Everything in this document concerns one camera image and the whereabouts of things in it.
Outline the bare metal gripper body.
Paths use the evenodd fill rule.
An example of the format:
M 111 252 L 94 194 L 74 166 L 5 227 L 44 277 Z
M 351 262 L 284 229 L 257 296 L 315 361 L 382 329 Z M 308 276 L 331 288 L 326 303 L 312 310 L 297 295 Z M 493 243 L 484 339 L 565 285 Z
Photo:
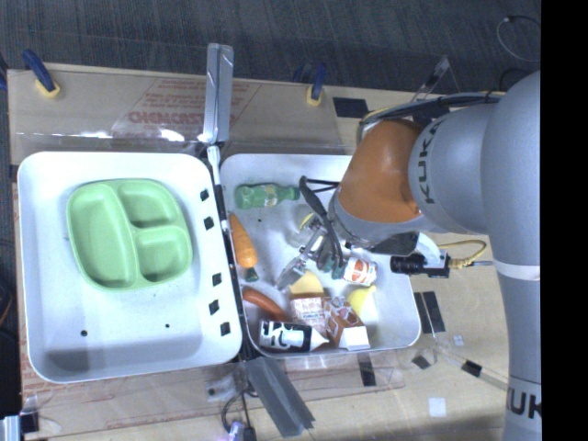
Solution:
M 308 241 L 300 248 L 303 262 L 314 261 L 319 270 L 336 270 L 343 267 L 344 256 L 334 229 L 325 227 L 319 220 L 305 223 L 300 233 L 308 235 Z

